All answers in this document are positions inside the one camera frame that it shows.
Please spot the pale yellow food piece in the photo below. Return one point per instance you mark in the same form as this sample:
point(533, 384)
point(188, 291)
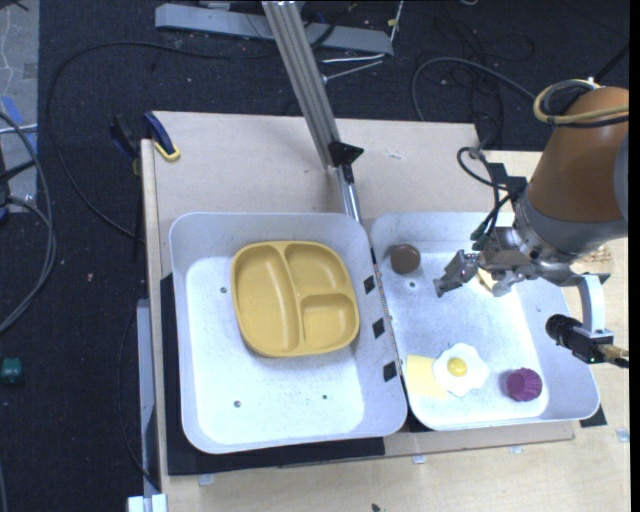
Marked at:
point(485, 281)

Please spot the pale wood board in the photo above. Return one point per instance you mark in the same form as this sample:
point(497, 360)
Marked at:
point(240, 170)

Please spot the yellow cheese slice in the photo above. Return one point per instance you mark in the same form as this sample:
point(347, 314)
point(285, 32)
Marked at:
point(419, 372)

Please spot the brown round biscuit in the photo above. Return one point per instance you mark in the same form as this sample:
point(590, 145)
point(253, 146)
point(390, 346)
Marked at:
point(405, 259)

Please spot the yellow divided plate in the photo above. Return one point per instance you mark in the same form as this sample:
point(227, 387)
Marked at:
point(280, 300)

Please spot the white and yellow fried egg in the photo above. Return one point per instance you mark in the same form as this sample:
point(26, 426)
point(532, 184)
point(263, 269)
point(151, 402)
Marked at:
point(460, 372)

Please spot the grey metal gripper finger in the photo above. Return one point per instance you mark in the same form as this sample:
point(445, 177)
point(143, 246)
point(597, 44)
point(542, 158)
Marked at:
point(455, 272)
point(507, 284)

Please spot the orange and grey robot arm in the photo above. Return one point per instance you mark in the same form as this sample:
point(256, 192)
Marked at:
point(575, 165)

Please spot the black cylinder on white bracket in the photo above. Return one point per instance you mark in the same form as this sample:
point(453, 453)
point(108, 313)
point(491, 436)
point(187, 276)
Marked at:
point(575, 337)

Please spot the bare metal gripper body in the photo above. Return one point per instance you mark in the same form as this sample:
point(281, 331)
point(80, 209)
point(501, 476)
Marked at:
point(510, 257)

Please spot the white plastic tray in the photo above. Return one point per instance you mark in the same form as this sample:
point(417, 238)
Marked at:
point(480, 325)
point(280, 395)

